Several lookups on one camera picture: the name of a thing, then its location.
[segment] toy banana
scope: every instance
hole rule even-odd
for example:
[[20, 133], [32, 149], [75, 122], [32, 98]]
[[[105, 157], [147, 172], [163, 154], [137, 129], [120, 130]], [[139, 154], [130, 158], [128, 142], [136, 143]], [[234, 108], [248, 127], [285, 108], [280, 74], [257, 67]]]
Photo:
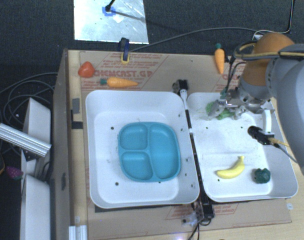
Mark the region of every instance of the toy banana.
[[244, 156], [240, 156], [237, 163], [230, 169], [218, 170], [216, 174], [223, 179], [232, 179], [239, 176], [244, 171]]

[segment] orange carrot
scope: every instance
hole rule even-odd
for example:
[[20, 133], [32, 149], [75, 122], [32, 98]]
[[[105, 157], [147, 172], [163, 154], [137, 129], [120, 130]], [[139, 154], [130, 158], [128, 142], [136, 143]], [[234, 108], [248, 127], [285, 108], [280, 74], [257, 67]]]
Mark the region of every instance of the orange carrot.
[[93, 65], [89, 61], [86, 61], [81, 65], [80, 69], [78, 70], [78, 75], [82, 78], [91, 78], [94, 72], [95, 69]]
[[220, 72], [220, 74], [223, 74], [224, 62], [225, 62], [225, 52], [221, 48], [220, 43], [217, 43], [215, 45], [215, 47], [216, 47], [216, 50], [215, 50], [215, 53], [214, 53], [214, 57], [215, 57], [216, 66], [217, 66], [218, 71]]
[[101, 85], [107, 84], [109, 87], [113, 88], [123, 88], [123, 87], [131, 87], [131, 86], [137, 86], [138, 82], [134, 82], [127, 79], [122, 79], [118, 77], [110, 77], [107, 80], [101, 79]]

